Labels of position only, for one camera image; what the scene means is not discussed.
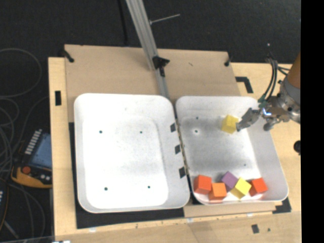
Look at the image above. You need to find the purple cube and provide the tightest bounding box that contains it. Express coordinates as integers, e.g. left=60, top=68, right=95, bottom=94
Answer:
left=221, top=171, right=239, bottom=191

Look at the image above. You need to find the brown cardboard board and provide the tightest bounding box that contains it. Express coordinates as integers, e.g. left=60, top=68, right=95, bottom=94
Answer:
left=64, top=44, right=277, bottom=219

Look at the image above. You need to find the yellow cube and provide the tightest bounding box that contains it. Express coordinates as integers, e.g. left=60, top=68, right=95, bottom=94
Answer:
left=221, top=114, right=240, bottom=135
left=230, top=177, right=252, bottom=200

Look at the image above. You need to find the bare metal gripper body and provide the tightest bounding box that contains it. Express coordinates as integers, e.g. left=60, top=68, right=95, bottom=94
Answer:
left=259, top=96, right=301, bottom=132

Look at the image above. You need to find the orange cube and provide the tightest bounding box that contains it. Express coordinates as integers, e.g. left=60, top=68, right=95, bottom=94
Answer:
left=208, top=182, right=227, bottom=202

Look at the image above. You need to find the white plastic tray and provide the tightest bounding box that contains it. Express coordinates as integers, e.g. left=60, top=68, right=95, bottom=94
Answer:
left=175, top=95, right=290, bottom=206
left=73, top=93, right=191, bottom=214

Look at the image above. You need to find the red-orange cube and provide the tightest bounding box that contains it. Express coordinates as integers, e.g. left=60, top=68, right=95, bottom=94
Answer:
left=193, top=174, right=213, bottom=195
left=249, top=177, right=269, bottom=197

